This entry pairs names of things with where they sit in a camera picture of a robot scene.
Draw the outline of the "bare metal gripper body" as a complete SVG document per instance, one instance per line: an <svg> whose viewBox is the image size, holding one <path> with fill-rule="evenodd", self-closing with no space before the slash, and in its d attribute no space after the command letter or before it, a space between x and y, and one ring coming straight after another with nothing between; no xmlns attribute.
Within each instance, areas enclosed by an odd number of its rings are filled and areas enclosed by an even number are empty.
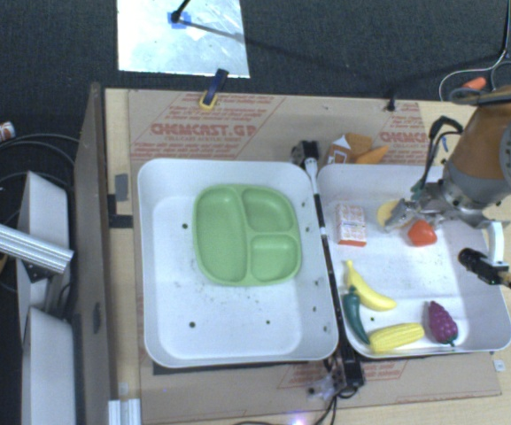
<svg viewBox="0 0 511 425"><path fill-rule="evenodd" d="M415 210L442 212L442 222L459 220L476 229L488 225L488 219L483 213L484 206L463 194L452 182L427 182L412 195L412 199Z"/></svg>

